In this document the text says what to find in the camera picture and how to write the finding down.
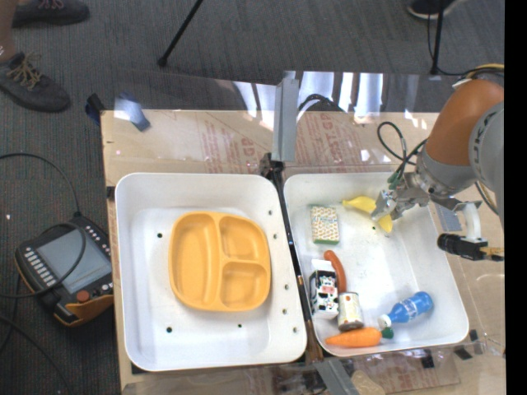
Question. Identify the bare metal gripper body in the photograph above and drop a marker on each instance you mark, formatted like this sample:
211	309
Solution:
413	193

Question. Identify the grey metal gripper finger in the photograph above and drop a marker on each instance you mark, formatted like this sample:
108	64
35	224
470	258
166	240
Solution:
383	204
398	211

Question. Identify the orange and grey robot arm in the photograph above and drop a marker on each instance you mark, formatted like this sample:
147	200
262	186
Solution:
461	126

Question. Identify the yellow banana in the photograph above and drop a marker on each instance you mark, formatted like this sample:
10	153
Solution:
361	204

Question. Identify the white plastic tray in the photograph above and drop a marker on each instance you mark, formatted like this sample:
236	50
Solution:
395	270
140	261

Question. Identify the green and orange patterned carton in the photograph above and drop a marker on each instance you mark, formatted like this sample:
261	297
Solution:
325	224

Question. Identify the red sausage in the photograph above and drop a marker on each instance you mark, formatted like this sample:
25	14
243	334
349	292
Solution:
338	270

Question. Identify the blue and white bottle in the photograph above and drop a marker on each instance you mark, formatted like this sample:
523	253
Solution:
409	308

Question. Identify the thin black and white rod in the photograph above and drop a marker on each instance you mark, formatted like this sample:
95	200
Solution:
293	249

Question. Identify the white cow print milk carton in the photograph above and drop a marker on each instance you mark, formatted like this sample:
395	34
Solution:
323	294

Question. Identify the small white can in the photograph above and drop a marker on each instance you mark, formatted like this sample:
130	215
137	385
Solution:
350	311

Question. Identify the orange carrot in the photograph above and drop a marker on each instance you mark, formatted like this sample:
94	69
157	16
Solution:
354	338

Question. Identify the black tripod leg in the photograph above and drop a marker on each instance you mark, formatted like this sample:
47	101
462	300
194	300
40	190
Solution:
185	25
437	35

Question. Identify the beige toy biscuit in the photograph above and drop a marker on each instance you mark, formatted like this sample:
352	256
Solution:
366	384

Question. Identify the orange divided plate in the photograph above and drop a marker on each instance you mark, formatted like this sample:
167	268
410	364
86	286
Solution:
197	257

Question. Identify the brown cardboard board red print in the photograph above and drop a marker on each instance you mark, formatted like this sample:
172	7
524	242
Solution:
173	142

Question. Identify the black cylinder on white bracket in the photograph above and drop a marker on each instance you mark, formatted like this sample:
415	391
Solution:
461	245

